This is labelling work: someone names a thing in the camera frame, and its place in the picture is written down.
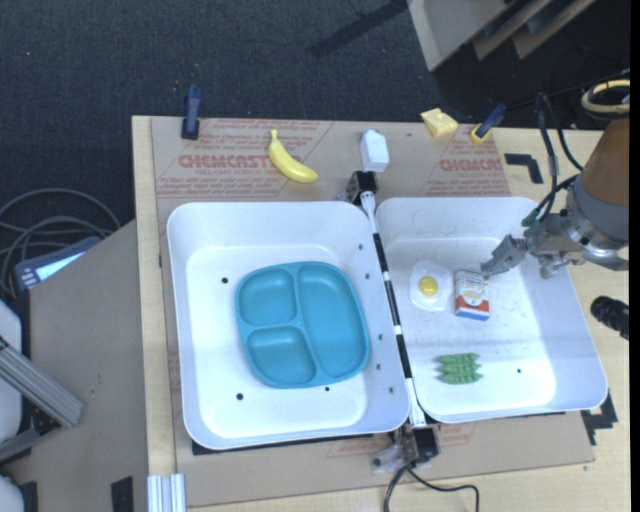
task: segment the white plastic tub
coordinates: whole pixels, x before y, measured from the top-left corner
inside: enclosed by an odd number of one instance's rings
[[[524,198],[394,198],[377,210],[418,401],[432,418],[455,423],[501,416],[597,407],[607,382],[570,276],[561,268],[542,279],[535,258],[488,280],[487,321],[442,312],[410,300],[416,261],[451,272],[479,272],[506,234],[535,203]],[[475,353],[482,378],[451,385],[437,358]]]
[[[460,318],[453,299],[425,311],[410,299],[416,262],[479,271],[534,204],[522,198],[390,199],[377,211],[418,402],[456,423],[589,409],[607,382],[566,269],[539,276],[527,257],[489,280],[491,315]],[[171,215],[168,242],[180,346],[184,420],[214,450],[390,432],[409,397],[370,224],[347,203],[191,203]],[[357,375],[330,386],[282,389],[251,371],[234,297],[249,273],[286,263],[338,267],[358,295],[371,354]],[[478,354],[477,382],[438,378],[438,357]]]
[[[215,449],[392,431],[408,399],[369,223],[340,202],[192,203],[168,241],[178,323],[184,420]],[[298,261],[335,265],[360,298],[371,353],[358,375],[330,386],[280,389],[251,372],[236,322],[238,283]]]

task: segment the blue divided plate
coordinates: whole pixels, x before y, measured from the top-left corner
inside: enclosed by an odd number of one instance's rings
[[[275,265],[236,290],[240,337],[253,372],[278,388],[333,384],[369,360],[369,334],[347,275],[321,262]]]

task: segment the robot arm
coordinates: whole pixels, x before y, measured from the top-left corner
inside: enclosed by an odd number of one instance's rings
[[[539,217],[539,208],[534,210],[523,221],[529,226],[524,238],[505,237],[481,264],[485,278],[515,267],[526,253],[538,258],[545,278],[585,261],[629,269],[618,255],[629,244],[629,118],[620,117],[611,121],[583,171],[556,186],[567,189],[565,207]]]

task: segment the gray wire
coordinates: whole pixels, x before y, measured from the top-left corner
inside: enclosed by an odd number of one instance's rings
[[[109,216],[109,218],[115,225],[116,229],[120,228],[120,222],[118,221],[118,218],[104,203],[102,203],[101,201],[97,200],[94,197],[91,197],[89,194],[85,194],[84,192],[79,192],[77,190],[73,190],[69,188],[44,188],[44,189],[32,190],[31,192],[26,192],[25,194],[22,194],[12,199],[8,203],[6,203],[2,208],[0,208],[0,217],[2,217],[2,215],[4,215],[6,211],[9,210],[15,204],[21,201],[24,201],[25,199],[29,199],[30,197],[45,195],[45,194],[66,194],[66,195],[79,197],[80,199],[88,201],[94,204],[95,206],[97,206],[98,208],[100,208],[102,211],[104,211]],[[10,224],[8,222],[3,222],[3,221],[0,221],[0,227],[7,229],[9,231],[13,231],[15,233],[24,233],[28,229],[28,228],[23,228],[21,226],[16,226],[14,224]],[[68,232],[47,232],[46,234],[60,235],[60,234],[69,234],[69,233]]]
[[[94,226],[93,224],[91,224],[92,229],[75,229],[75,230],[69,230],[70,232],[73,231],[74,233],[85,233],[85,234],[90,234],[92,232],[98,232],[99,230],[101,230],[101,228],[98,228],[97,226]],[[110,235],[111,233],[113,233],[113,231],[109,231],[109,230],[101,230],[105,237]],[[36,247],[38,242],[31,242],[31,237],[34,235],[39,235],[39,234],[48,234],[50,232],[45,232],[45,233],[37,233],[37,232],[32,232],[29,233],[27,235],[27,237],[25,238],[25,240],[22,243],[22,251],[20,253],[20,259],[21,261],[24,261],[27,259],[27,251],[29,250],[29,247]],[[61,244],[62,247],[68,247],[69,244]]]
[[[69,244],[62,242],[31,242],[29,247],[56,247],[58,249],[63,249],[65,247],[69,247]],[[0,250],[0,256],[7,254],[10,250],[10,247]]]
[[[11,261],[11,257],[13,256],[13,253],[18,249],[20,244],[23,243],[25,238],[30,237],[31,234],[37,231],[38,229],[41,229],[45,226],[49,226],[51,224],[77,224],[77,225],[84,226],[85,228],[88,228],[92,231],[95,231],[100,236],[100,238],[106,238],[107,236],[106,231],[102,230],[101,228],[98,228],[97,226],[91,224],[90,222],[86,222],[81,219],[77,219],[76,217],[65,216],[65,215],[50,217],[48,219],[40,221],[38,224],[36,224],[31,228],[25,229],[25,231],[9,247],[8,252],[5,255],[4,262],[2,264],[2,269],[0,270],[0,290],[3,296],[7,297],[12,295],[11,289],[5,283],[7,282],[9,263]]]

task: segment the small box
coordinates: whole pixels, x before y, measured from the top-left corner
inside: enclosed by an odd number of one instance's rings
[[[487,320],[489,318],[489,293],[484,276],[468,270],[456,270],[453,281],[456,316]]]
[[[387,139],[377,130],[367,130],[360,141],[362,170],[383,172],[389,165]]]

